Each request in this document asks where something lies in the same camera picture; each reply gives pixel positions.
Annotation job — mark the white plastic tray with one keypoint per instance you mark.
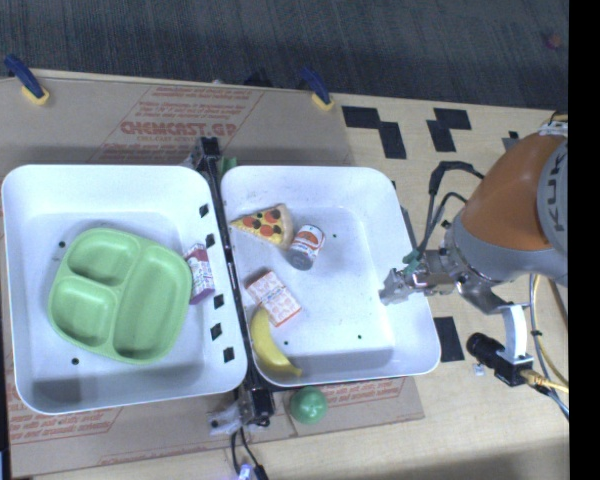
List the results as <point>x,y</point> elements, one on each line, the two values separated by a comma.
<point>360,268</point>
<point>40,198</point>

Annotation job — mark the orange and white can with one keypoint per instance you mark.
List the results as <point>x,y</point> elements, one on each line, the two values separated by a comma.
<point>307,245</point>

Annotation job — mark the brown cardboard board red print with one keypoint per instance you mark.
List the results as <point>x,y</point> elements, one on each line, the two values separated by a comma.
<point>130,118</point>

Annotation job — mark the purple and white carton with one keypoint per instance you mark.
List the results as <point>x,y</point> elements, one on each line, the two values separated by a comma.
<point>201,273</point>

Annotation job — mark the thin black and white rod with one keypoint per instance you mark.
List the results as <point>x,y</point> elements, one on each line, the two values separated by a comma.
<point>228,268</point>

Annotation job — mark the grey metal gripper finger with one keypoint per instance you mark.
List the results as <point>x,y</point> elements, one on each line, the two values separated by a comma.
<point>396,278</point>
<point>391,296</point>

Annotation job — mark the green apple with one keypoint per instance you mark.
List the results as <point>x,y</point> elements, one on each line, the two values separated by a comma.
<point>308,405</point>

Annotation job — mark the black cylinder on white bracket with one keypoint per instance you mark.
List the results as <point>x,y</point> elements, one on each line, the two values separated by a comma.
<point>500,358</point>

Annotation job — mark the yellow banana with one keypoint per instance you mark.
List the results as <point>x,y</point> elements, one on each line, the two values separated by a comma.
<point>266,343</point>

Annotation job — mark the orange and white carton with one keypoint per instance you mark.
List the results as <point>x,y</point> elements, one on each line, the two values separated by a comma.
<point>275,298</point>

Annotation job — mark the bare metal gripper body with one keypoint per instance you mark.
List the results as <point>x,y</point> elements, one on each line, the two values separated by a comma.
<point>437,275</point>

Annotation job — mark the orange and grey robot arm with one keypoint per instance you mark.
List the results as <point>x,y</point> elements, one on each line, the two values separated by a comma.
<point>510,203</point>

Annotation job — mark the yellow pizza slice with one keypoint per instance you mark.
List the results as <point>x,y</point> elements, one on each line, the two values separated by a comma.
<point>267,228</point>

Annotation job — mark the green divided plate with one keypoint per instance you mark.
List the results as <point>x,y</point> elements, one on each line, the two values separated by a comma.
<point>125,293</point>

